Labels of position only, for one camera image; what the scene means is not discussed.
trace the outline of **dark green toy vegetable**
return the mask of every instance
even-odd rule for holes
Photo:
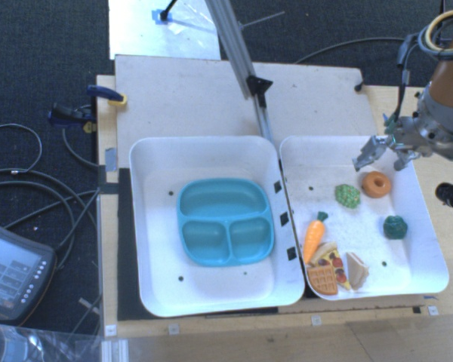
[[[401,216],[388,216],[383,224],[384,234],[389,239],[402,239],[408,231],[408,224]]]

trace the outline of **dark floor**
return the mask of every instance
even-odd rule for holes
[[[248,23],[276,12],[285,15],[245,29],[252,60],[293,63],[318,49],[366,37],[401,37],[417,32],[438,13],[440,0],[231,0],[237,19]],[[448,0],[447,8],[453,8]],[[60,130],[47,121],[54,103],[79,107],[98,74],[113,74],[109,61],[108,0],[0,0],[0,124],[31,127],[42,139],[43,156],[36,170],[66,183],[75,192],[97,188],[97,174],[78,163],[64,147]],[[311,64],[351,66],[362,70],[367,84],[399,83],[395,58],[399,43],[372,42],[339,48],[310,59]],[[411,59],[411,84],[425,85],[434,63],[423,54]],[[95,135],[68,131],[71,144],[83,157],[94,159]],[[38,147],[23,130],[0,130],[0,168],[28,167]],[[53,184],[32,174],[21,179]],[[0,174],[0,181],[10,181]],[[55,201],[30,187],[0,188],[0,225]],[[76,216],[80,209],[75,207]],[[43,243],[57,245],[70,229],[58,208],[14,231]],[[26,326],[70,331],[98,295],[97,236],[85,220],[65,268],[52,281],[41,305]],[[91,333],[97,318],[79,328]]]

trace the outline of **white tray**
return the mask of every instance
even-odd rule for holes
[[[349,251],[369,266],[369,277],[361,289],[339,287],[337,295],[319,296],[341,300],[438,293],[448,285],[448,269],[414,168],[410,164],[395,171],[396,154],[388,149],[379,161],[357,173],[351,160],[367,141],[368,137],[290,137],[280,149],[299,243],[304,242],[307,226],[322,210],[329,215],[322,241],[337,242],[345,267]],[[346,183],[361,189],[363,176],[372,170],[390,178],[393,188],[389,195],[373,199],[361,191],[361,204],[355,210],[336,202],[335,186]],[[383,222],[396,214],[407,222],[408,233],[403,240],[388,240]]]
[[[279,159],[260,137],[165,137],[136,142],[130,154],[140,298],[154,315],[188,314],[290,305],[304,292]],[[250,265],[205,267],[184,252],[177,223],[177,195],[190,181],[235,177],[255,181],[273,213],[275,244]]]

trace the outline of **orange carrot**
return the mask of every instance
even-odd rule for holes
[[[325,225],[323,221],[328,218],[328,214],[325,212],[319,212],[317,214],[317,220],[312,221],[307,227],[304,241],[304,263],[307,264],[316,252],[319,246],[322,236],[325,232]]]

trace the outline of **toy broccoli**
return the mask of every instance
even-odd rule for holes
[[[342,184],[335,187],[335,199],[350,209],[355,209],[361,202],[361,193],[351,185]]]
[[[390,239],[401,239],[406,236],[408,224],[400,216],[388,216],[383,224],[384,234]]]

